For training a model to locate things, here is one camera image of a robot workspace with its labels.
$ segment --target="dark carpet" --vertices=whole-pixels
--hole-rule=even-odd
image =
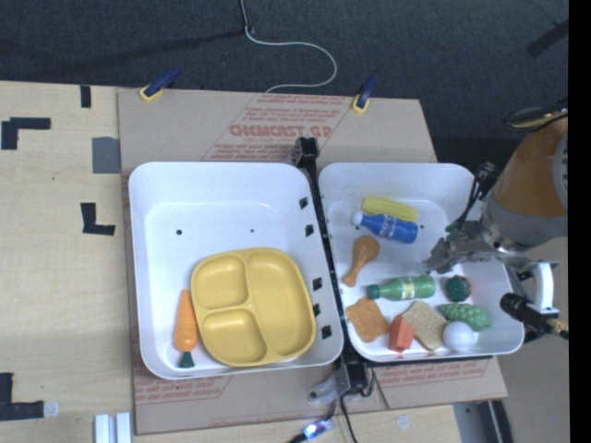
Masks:
[[[322,46],[339,71],[299,93],[419,99],[441,162],[504,165],[503,123],[568,96],[569,0],[245,0],[256,37]],[[238,0],[0,0],[0,79],[265,91],[328,78],[306,47],[248,40]]]

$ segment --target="toy egg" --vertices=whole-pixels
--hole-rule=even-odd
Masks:
[[[476,334],[463,321],[452,321],[443,329],[443,343],[457,351],[468,351],[476,343]]]

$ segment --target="toy food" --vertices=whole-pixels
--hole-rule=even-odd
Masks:
[[[443,344],[443,328],[447,321],[427,303],[414,301],[402,316],[415,329],[416,340],[425,348],[433,351]]]
[[[354,226],[363,225],[377,236],[398,240],[403,243],[413,243],[418,233],[418,225],[412,221],[400,220],[390,215],[366,215],[362,211],[356,211],[351,216]]]
[[[452,321],[443,329],[443,343],[457,352],[468,351],[476,343],[476,334],[463,321]]]
[[[363,297],[354,305],[348,306],[344,312],[349,321],[353,323],[359,338],[366,343],[390,333],[388,320],[381,314],[375,301],[371,299]]]
[[[370,299],[384,297],[389,300],[428,298],[435,293],[435,281],[431,276],[397,277],[383,283],[372,284],[366,289]]]
[[[343,282],[353,287],[359,271],[370,261],[373,261],[380,252],[380,243],[373,236],[364,234],[353,243],[353,264],[351,270],[343,276]]]
[[[410,348],[414,338],[415,329],[408,324],[402,315],[397,315],[390,324],[388,349],[401,353]]]
[[[439,310],[450,321],[463,321],[473,331],[481,331],[490,326],[488,312],[478,305],[470,304],[445,304],[440,305]]]
[[[472,286],[464,276],[455,275],[445,282],[445,292],[452,302],[463,302],[472,293]]]
[[[418,219],[418,211],[412,207],[384,197],[365,197],[361,208],[367,215],[379,215],[383,213],[404,220],[405,222],[416,222],[416,219]]]
[[[179,367],[193,367],[191,350],[197,346],[199,334],[197,330],[197,319],[193,311],[193,305],[188,294],[188,289],[183,289],[178,302],[175,324],[175,348],[183,352]]]

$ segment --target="yellow plate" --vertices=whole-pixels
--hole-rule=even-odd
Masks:
[[[302,274],[277,249],[206,257],[193,269],[191,292],[202,342],[226,365],[289,359],[315,339],[316,321]]]

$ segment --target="toy grape bunch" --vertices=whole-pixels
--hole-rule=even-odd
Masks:
[[[439,306],[440,312],[446,320],[463,321],[473,331],[481,331],[490,327],[488,312],[478,305],[470,304],[445,304]]]

